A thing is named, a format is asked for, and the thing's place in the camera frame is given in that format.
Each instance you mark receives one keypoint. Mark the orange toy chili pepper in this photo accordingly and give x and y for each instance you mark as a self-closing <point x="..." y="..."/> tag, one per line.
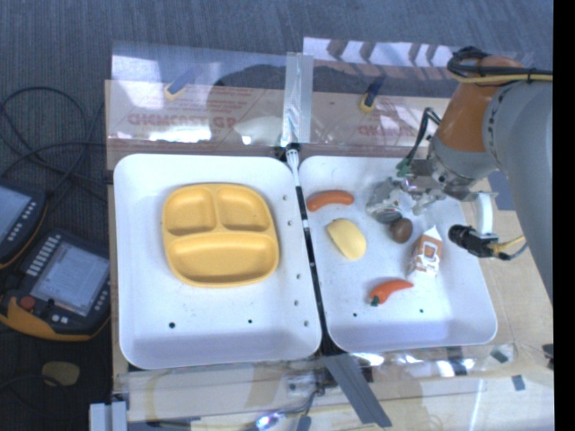
<point x="388" y="290"/>

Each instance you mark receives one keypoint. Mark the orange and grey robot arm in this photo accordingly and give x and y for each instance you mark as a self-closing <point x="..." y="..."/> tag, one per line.
<point x="516" y="142"/>

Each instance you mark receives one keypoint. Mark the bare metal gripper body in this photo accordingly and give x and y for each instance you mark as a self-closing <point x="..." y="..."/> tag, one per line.
<point x="442" y="181"/>

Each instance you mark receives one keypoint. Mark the small silver can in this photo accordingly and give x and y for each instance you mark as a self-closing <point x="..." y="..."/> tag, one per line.
<point x="389" y="216"/>

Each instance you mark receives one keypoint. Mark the orange toy sausage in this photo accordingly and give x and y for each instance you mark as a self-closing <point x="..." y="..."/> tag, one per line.
<point x="330" y="200"/>

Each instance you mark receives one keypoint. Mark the yellow divided plate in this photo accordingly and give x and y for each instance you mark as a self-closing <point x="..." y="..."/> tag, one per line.
<point x="220" y="234"/>

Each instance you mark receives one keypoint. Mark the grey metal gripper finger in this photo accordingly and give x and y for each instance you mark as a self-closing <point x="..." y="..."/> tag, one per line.
<point x="420" y="202"/>
<point x="382" y="195"/>

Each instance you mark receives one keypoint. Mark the black cylinder on white bracket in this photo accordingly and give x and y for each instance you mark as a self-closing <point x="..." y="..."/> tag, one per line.
<point x="474" y="240"/>

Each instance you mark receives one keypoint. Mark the orange and white carton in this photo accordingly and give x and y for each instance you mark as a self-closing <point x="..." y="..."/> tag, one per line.
<point x="425" y="252"/>

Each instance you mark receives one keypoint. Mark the white plastic tray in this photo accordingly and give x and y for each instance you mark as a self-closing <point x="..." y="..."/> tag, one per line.
<point x="211" y="330"/>
<point x="404" y="326"/>

